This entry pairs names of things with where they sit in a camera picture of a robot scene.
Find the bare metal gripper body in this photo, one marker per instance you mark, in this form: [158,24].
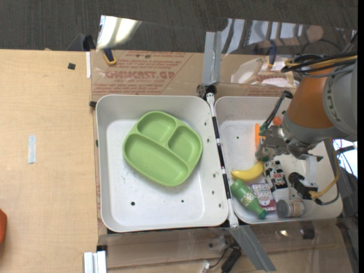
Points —
[277,141]

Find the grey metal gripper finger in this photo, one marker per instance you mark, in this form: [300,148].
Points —
[261,153]

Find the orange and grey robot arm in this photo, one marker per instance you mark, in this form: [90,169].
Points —
[312,101]

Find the orange carrot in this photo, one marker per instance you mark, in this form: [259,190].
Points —
[257,135]

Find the small orange ball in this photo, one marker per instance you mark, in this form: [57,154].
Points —
[277,121]

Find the white plastic tray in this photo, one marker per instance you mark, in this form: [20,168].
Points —
[241,146]
[159,209]

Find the yellow banana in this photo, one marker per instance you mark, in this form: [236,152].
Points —
[247,174]

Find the black and white cow carton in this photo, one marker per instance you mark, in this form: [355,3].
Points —
[277,181]

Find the pink printed packet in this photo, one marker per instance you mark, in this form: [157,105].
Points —
[263,193]

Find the green plastic bottle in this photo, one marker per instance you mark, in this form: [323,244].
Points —
[246,196]

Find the thin black and white rod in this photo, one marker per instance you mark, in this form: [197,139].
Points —
[217,136]

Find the small grey-lidded can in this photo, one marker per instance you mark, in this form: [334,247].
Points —
[291,208]

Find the green divided plate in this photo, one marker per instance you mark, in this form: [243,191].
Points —
[159,155]

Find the brown cardboard board red print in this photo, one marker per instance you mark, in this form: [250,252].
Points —
[148,72]

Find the black cylinder on white bracket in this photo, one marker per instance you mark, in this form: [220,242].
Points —
[305,188]

